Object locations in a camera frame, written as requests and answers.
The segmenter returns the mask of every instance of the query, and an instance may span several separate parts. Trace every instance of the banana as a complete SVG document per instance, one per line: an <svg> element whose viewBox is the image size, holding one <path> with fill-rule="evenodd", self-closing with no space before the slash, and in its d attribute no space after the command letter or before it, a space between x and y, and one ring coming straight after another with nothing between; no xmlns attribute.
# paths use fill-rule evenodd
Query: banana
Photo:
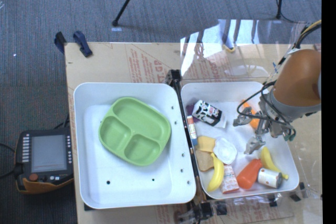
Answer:
<svg viewBox="0 0 336 224"><path fill-rule="evenodd" d="M261 150L260 159L261 159L261 163L262 163L264 168L281 173L280 169L277 166L275 166L275 164L273 163L271 153L269 152L269 150L266 146L264 146ZM284 174L284 173L282 173L282 177L284 179L289 178L289 176Z"/></svg>
<svg viewBox="0 0 336 224"><path fill-rule="evenodd" d="M224 163L218 159L213 152L211 152L211 157L214 160L214 173L209 182L208 188L206 189L207 192L212 192L218 189L224 178Z"/></svg>

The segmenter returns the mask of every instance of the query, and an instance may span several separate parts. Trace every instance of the white round object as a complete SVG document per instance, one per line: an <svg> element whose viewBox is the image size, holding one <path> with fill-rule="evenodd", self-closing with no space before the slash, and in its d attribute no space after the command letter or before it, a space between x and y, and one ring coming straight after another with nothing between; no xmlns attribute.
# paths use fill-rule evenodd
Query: white round object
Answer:
<svg viewBox="0 0 336 224"><path fill-rule="evenodd" d="M217 158L225 164L231 164L237 156L237 149L235 145L229 142L224 137L216 139L213 151L216 154Z"/></svg>

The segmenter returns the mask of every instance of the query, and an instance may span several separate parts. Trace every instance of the red bottle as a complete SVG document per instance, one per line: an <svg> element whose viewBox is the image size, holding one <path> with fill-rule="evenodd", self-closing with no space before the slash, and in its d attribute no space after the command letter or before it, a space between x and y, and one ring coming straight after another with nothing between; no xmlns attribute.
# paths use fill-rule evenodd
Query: red bottle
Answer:
<svg viewBox="0 0 336 224"><path fill-rule="evenodd" d="M240 188L250 189L257 181L259 170L263 164L260 159L253 159L237 176L237 182Z"/></svg>

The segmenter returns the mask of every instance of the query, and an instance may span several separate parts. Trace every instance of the green plate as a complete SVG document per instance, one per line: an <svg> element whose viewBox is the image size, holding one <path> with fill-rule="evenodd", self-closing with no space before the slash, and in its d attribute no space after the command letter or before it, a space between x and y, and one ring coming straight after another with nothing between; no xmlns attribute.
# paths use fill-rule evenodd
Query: green plate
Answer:
<svg viewBox="0 0 336 224"><path fill-rule="evenodd" d="M146 103L133 98L116 100L99 126L105 148L134 165L153 163L171 135L168 119Z"/></svg>

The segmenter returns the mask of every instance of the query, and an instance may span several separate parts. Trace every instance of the black bracket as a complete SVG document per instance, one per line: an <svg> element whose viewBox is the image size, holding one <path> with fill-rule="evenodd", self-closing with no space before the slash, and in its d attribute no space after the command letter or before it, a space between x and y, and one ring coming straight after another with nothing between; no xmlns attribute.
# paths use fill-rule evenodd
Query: black bracket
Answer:
<svg viewBox="0 0 336 224"><path fill-rule="evenodd" d="M67 41L65 40L62 32L58 32L56 34L56 37L54 39L54 43L56 45L56 47L64 54L64 43L66 43Z"/></svg>
<svg viewBox="0 0 336 224"><path fill-rule="evenodd" d="M80 51L85 57L92 55L92 51L90 50L89 45L86 42L85 36L81 31L76 31L73 34L73 38L75 39L75 42L80 45Z"/></svg>

